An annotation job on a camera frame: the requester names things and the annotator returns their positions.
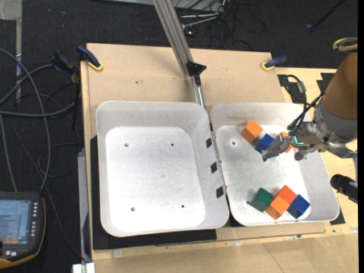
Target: white tray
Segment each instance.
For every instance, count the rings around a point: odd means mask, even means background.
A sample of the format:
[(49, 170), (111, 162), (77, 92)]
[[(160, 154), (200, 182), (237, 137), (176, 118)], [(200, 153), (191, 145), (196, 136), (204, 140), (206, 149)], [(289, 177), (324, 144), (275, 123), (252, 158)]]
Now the white tray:
[(96, 122), (101, 223), (109, 234), (224, 226), (229, 208), (205, 109), (109, 101)]
[[(242, 225), (257, 226), (304, 221), (329, 221), (339, 214), (322, 156), (317, 151), (301, 161), (295, 149), (263, 161), (262, 155), (240, 135), (255, 120), (273, 138), (289, 125), (302, 107), (288, 103), (220, 103), (212, 107), (211, 123), (216, 136), (226, 193), (233, 217)], [(260, 212), (251, 201), (260, 187), (273, 195), (284, 185), (301, 194), (311, 205), (298, 219), (285, 212), (277, 220)]]

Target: toy block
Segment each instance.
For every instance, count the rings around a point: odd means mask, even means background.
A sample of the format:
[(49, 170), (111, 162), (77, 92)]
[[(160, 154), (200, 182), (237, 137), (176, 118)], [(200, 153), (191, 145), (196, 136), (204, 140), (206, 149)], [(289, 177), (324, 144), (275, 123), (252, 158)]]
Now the toy block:
[(287, 185), (278, 192), (278, 195), (282, 197), (288, 204), (291, 204), (293, 200), (297, 197), (297, 194), (293, 192)]
[(254, 139), (263, 131), (263, 128), (254, 120), (249, 122), (249, 124), (240, 133), (249, 143), (252, 143)]
[[(283, 137), (288, 137), (288, 133), (286, 133), (285, 131), (282, 131), (280, 134)], [(284, 152), (289, 152), (291, 150), (291, 148), (293, 148), (293, 146), (289, 146)]]
[(280, 195), (276, 195), (271, 204), (267, 207), (266, 213), (276, 220), (287, 210), (287, 208), (289, 208), (289, 203)]
[(263, 188), (259, 188), (253, 200), (250, 202), (250, 205), (259, 210), (260, 212), (264, 212), (267, 209), (267, 207), (271, 204), (272, 199), (273, 199), (273, 194), (269, 193)]
[(269, 145), (271, 142), (273, 142), (274, 138), (272, 138), (270, 135), (265, 134), (264, 137), (262, 138), (262, 140), (257, 144), (257, 146), (255, 147), (255, 149), (262, 153), (262, 151), (266, 150), (269, 148)]
[(300, 194), (292, 201), (287, 211), (295, 218), (299, 218), (309, 208), (310, 203)]

